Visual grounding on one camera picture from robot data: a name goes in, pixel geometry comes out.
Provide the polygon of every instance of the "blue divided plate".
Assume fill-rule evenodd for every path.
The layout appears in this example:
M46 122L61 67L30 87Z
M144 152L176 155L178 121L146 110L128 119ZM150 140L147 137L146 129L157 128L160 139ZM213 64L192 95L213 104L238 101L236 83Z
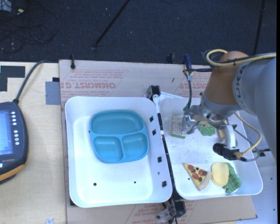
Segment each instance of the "blue divided plate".
M90 120L90 135L96 156L106 163L139 160L149 151L145 123L134 111L96 113Z

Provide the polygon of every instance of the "cardboard box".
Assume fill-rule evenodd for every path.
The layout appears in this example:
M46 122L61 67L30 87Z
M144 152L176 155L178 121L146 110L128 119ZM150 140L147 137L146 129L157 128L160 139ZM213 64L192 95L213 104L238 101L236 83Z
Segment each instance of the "cardboard box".
M189 97L188 81L183 65L120 63L102 61L60 60L61 108L63 120L63 150L66 184L66 207L69 224L155 224L155 215L164 207L161 203L80 208L70 204L68 151L64 106L74 96L143 97L150 85L159 85L161 91ZM210 73L194 72L192 97L199 98L204 91ZM203 224L256 218L251 196L185 200L187 213L177 219L179 224Z

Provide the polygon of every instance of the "toy pizza slice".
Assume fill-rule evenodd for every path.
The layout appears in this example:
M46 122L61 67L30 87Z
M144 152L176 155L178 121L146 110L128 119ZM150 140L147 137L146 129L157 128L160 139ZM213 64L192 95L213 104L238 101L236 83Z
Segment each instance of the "toy pizza slice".
M211 180L211 172L205 171L201 168L195 167L191 164L182 163L184 168L187 170L191 180L195 184L198 191L201 191Z

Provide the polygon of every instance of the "black tape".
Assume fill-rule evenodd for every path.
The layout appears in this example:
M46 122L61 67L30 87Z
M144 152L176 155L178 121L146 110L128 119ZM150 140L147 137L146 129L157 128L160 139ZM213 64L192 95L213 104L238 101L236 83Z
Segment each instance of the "black tape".
M53 81L53 82L59 82L59 77L53 77L53 78L52 78L52 81Z
M0 91L7 91L7 78L25 78L25 66L0 67Z

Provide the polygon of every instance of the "black tripod leg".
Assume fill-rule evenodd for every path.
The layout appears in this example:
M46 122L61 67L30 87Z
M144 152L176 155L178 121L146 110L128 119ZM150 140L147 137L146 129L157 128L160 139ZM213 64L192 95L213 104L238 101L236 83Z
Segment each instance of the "black tripod leg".
M261 25L262 25L262 17L263 17L263 13L264 13L265 10L266 10L265 4L266 4L266 0L262 0L262 2L261 2L261 8L260 8L259 22L258 22L258 29L257 29L257 34L256 34L256 41L255 41L255 45L254 45L254 52L253 52L253 55L255 55L255 54L256 54L256 51L257 51L257 46L258 46L258 41L259 41L259 34L260 34Z
M117 14L115 15L115 17L113 18L113 20L110 22L110 24L106 27L106 29L104 30L104 32L102 33L102 35L97 39L97 41L92 45L91 50L96 50L98 47L99 42L103 39L103 37L106 35L106 33L109 31L109 29L111 28L111 26L113 25L113 23L117 20L117 18L120 16L120 14L122 13L122 11L126 8L127 4L130 2L130 0L126 0L126 2L124 3L124 5L122 5L122 7L120 8L120 10L117 12Z

